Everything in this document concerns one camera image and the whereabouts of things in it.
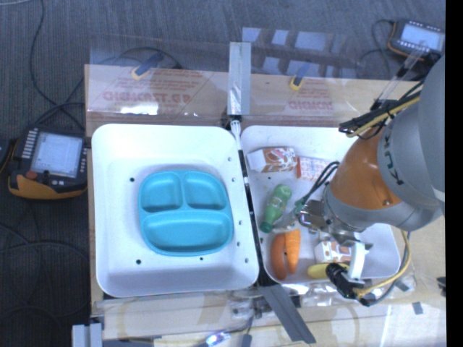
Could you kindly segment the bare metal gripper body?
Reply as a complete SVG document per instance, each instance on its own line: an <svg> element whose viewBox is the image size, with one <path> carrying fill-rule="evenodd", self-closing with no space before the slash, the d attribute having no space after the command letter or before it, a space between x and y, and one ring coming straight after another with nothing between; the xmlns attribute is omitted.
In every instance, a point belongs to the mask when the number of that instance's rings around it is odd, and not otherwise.
<svg viewBox="0 0 463 347"><path fill-rule="evenodd" d="M373 225L368 211L338 199L309 200L302 209L300 223L348 247L360 242L360 233Z"/></svg>

